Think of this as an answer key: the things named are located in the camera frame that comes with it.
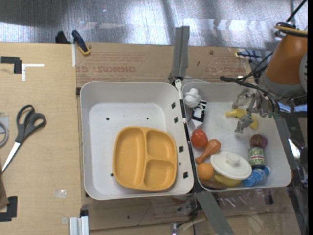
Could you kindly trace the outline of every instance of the gray floor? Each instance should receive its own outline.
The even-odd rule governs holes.
[[[173,45],[175,27],[191,27],[189,45],[274,50],[274,25],[302,0],[0,0],[0,41],[54,43],[76,29],[86,42]],[[308,26],[308,3],[293,23]]]

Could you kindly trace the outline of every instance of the tomato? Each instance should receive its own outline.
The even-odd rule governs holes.
[[[207,135],[206,133],[201,130],[198,129],[196,130],[192,136],[191,136],[191,144],[196,147],[196,148],[203,148],[206,146],[206,144],[208,143],[208,139],[207,139]]]

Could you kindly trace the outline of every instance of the black cable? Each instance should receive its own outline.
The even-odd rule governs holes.
[[[283,27],[283,28],[286,28],[286,29],[289,28],[289,29],[293,29],[293,30],[299,30],[298,28],[296,28],[295,25],[291,25],[291,24],[289,24],[287,22],[277,22],[276,26]],[[278,31],[276,31],[275,32],[275,36],[278,36],[280,32],[283,32],[283,33],[285,33],[287,35],[291,35],[291,36],[295,36],[295,37],[306,37],[306,38],[308,37],[307,34],[299,34],[299,33],[297,33],[297,31],[291,32],[289,30],[284,30],[284,29],[279,29]]]
[[[289,22],[294,16],[295,14],[299,11],[299,9],[301,9],[301,7],[304,5],[304,3],[306,2],[307,0],[303,0],[299,6],[295,9],[294,12],[292,12],[292,14],[288,17],[288,19],[286,20],[286,22]]]
[[[255,75],[256,73],[259,73],[261,71],[264,71],[267,67],[267,65],[265,65],[264,67],[262,67],[261,69],[259,69],[258,71],[256,70],[257,68],[259,68],[259,66],[265,61],[267,60],[271,55],[273,55],[274,52],[271,52],[269,55],[267,55],[265,58],[263,58],[263,60],[254,68],[254,71],[251,71],[248,75],[242,77],[242,78],[238,78],[238,80],[242,80],[245,81],[247,78]]]
[[[235,83],[237,83],[237,84],[239,84],[239,85],[243,85],[243,86],[246,86],[246,87],[249,87],[249,88],[253,88],[253,89],[262,91],[262,92],[264,93],[264,96],[267,96],[267,97],[268,97],[269,102],[270,102],[270,104],[271,104],[271,106],[272,106],[272,111],[273,111],[273,113],[275,112],[275,106],[274,106],[273,100],[268,96],[269,93],[268,93],[267,91],[263,90],[262,88],[260,88],[260,87],[258,87],[258,86],[256,86],[256,85],[250,84],[250,83],[246,83],[246,82],[240,81],[240,80],[235,79],[235,78],[230,78],[230,77],[221,76],[221,77],[220,77],[220,80],[222,80],[222,81],[224,81],[224,82],[235,82]],[[277,113],[279,113],[279,112],[280,112],[280,107],[279,107],[279,105],[278,105],[278,103],[277,103],[276,100],[275,100],[275,104],[276,104],[276,106],[277,106]]]

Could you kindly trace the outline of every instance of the yellow plate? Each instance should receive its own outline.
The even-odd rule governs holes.
[[[176,178],[175,141],[160,130],[124,128],[115,141],[113,172],[117,182],[127,188],[166,190]]]

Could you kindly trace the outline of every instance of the jar lid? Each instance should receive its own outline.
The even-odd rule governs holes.
[[[249,162],[233,152],[220,151],[212,154],[210,160],[213,168],[219,174],[230,179],[246,179],[252,173]]]

